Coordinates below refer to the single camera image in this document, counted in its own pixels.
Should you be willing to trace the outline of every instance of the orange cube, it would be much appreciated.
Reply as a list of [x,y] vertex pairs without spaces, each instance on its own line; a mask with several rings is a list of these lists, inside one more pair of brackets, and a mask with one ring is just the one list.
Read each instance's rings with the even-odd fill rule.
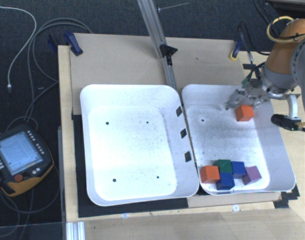
[[238,122],[249,121],[250,119],[252,119],[255,116],[253,107],[250,105],[240,105],[236,109],[235,113],[236,113]]
[[216,183],[221,179],[218,166],[204,166],[200,169],[200,178],[202,183]]

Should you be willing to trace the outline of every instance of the red button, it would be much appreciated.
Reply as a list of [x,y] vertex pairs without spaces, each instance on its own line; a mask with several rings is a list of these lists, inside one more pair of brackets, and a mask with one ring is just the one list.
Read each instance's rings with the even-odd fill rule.
[[17,175],[14,177],[15,182],[22,182],[23,179],[24,179],[24,177],[23,177],[21,174],[17,174]]

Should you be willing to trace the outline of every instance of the screen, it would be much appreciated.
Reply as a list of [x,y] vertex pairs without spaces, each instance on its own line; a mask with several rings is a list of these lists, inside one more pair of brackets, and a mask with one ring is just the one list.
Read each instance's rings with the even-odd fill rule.
[[24,131],[0,141],[0,155],[11,175],[43,160]]

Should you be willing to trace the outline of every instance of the cube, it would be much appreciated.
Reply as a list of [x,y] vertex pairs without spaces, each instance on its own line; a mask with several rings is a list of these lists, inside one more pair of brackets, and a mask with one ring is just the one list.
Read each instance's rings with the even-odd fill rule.
[[255,183],[262,178],[257,166],[246,167],[245,169],[246,175],[242,177],[242,182],[245,185]]
[[245,122],[252,119],[255,114],[253,107],[250,105],[240,105],[236,110],[236,117],[238,122]]
[[216,183],[217,190],[230,190],[235,186],[233,174],[229,172],[220,172],[220,180]]
[[228,159],[218,159],[213,165],[218,166],[220,173],[233,173],[232,162]]
[[202,183],[216,183],[221,179],[218,166],[206,165],[200,169]]
[[241,179],[246,175],[245,163],[239,161],[231,161],[232,176],[234,179]]

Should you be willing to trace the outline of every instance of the green cube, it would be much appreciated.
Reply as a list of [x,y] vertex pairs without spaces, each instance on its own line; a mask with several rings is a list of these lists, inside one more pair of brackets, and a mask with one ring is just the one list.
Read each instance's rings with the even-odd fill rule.
[[233,173],[232,162],[228,159],[218,159],[213,165],[218,166],[220,173]]

